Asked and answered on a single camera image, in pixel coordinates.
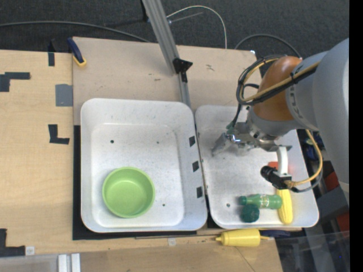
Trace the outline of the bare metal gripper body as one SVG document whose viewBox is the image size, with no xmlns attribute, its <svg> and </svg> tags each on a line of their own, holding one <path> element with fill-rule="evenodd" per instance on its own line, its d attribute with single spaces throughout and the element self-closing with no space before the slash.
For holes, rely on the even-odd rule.
<svg viewBox="0 0 363 272">
<path fill-rule="evenodd" d="M 254 124 L 246 122 L 233 122 L 227 125 L 226 136 L 229 141 L 237 144 L 240 148 L 250 150 L 261 148 L 266 152 L 277 152 L 279 148 L 286 148 L 288 151 L 291 145 L 277 144 L 279 137 L 263 133 Z"/>
</svg>

